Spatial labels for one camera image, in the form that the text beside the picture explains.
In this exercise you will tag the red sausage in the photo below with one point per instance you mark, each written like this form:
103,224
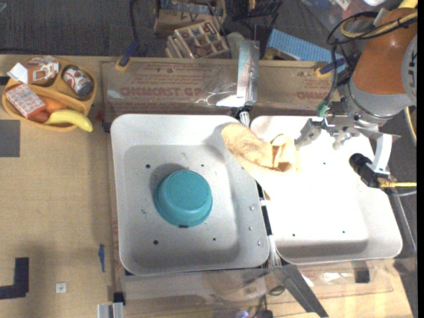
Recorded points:
40,116

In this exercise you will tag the teal bowl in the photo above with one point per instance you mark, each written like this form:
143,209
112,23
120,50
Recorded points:
183,197

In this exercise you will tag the brown cardboard board, red print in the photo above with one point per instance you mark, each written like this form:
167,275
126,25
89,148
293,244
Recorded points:
185,84

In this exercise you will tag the red and white can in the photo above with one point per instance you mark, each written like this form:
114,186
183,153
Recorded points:
77,81

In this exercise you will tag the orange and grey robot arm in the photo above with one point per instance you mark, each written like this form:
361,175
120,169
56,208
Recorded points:
381,65

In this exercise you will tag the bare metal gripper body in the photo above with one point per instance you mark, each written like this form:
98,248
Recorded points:
344,118

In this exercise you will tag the brown and white carton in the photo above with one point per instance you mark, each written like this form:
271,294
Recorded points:
41,71

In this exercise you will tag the pink and white packet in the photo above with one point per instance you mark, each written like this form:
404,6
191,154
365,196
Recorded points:
24,100

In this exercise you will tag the yellow banana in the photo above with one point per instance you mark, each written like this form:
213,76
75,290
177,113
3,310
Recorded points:
71,118

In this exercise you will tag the black cylinder on white bracket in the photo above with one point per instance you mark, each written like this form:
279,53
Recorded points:
381,154

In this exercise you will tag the orange divided plate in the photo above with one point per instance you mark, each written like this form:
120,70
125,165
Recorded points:
71,103

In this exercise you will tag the yellow cloth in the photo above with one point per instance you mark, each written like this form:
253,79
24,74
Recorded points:
251,149

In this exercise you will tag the white plastic tray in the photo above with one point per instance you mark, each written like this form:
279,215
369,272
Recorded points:
331,204
198,134

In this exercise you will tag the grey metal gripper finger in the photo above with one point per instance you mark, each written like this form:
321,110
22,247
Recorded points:
308,134
341,141

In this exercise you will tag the orange carrot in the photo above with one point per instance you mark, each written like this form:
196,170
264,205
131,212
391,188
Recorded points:
54,105

